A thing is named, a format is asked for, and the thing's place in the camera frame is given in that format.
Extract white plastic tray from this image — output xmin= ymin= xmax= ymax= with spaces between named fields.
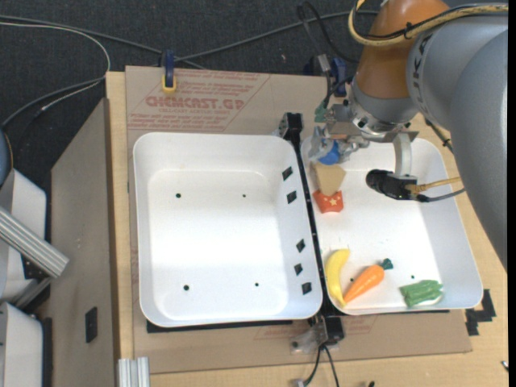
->
xmin=132 ymin=131 xmax=324 ymax=329
xmin=300 ymin=135 xmax=485 ymax=316

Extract tan bread slice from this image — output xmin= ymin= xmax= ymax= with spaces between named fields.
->
xmin=314 ymin=162 xmax=347 ymax=198

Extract red carton with yellow star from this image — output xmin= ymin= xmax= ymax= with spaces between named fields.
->
xmin=312 ymin=189 xmax=344 ymax=214

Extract green beans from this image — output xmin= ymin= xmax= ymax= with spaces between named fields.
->
xmin=399 ymin=279 xmax=445 ymax=309

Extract brown cardboard board red print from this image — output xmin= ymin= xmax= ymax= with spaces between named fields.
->
xmin=124 ymin=65 xmax=473 ymax=375

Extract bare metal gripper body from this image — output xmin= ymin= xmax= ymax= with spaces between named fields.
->
xmin=324 ymin=103 xmax=411 ymax=143

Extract orange carrot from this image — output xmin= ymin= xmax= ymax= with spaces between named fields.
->
xmin=343 ymin=257 xmax=394 ymax=304

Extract yellow banana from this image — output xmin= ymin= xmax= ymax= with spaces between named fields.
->
xmin=325 ymin=248 xmax=352 ymax=309

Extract black block with thin wires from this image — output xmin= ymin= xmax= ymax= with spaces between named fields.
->
xmin=308 ymin=314 xmax=346 ymax=345
xmin=278 ymin=111 xmax=304 ymax=141

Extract blue round object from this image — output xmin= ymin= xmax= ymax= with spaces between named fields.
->
xmin=317 ymin=140 xmax=341 ymax=166

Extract black cylinder on white bracket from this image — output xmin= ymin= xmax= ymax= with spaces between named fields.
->
xmin=364 ymin=131 xmax=419 ymax=202

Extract thin black rod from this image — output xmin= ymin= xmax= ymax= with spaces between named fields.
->
xmin=293 ymin=134 xmax=337 ymax=318

